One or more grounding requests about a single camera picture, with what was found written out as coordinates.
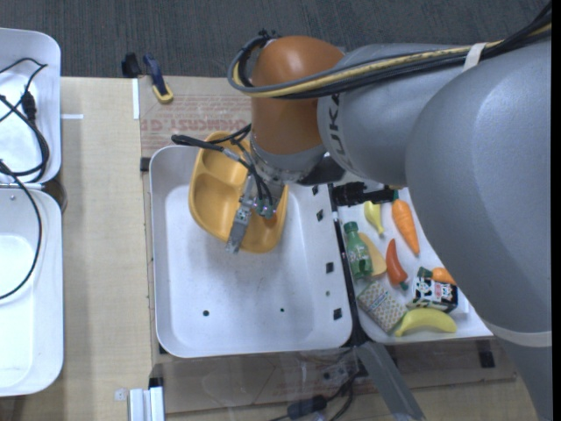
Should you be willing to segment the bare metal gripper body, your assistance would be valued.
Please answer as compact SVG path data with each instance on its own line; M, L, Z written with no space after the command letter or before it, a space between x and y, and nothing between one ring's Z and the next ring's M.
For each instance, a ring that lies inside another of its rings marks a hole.
M240 159L246 170L239 202L246 210L277 211L285 187L304 176L303 170L277 168L259 158Z

